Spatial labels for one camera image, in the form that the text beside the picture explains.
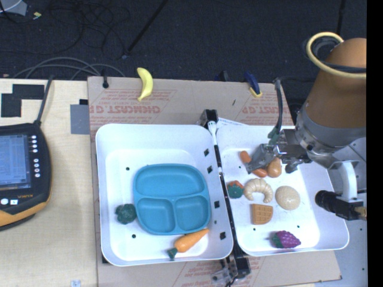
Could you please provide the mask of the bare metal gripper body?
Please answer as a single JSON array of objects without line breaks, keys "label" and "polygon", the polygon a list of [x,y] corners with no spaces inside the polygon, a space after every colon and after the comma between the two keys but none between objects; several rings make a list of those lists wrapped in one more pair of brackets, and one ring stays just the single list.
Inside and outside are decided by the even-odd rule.
[{"label": "bare metal gripper body", "polygon": [[283,163],[298,164],[327,156],[333,152],[333,147],[318,140],[307,129],[282,129],[273,150]]}]

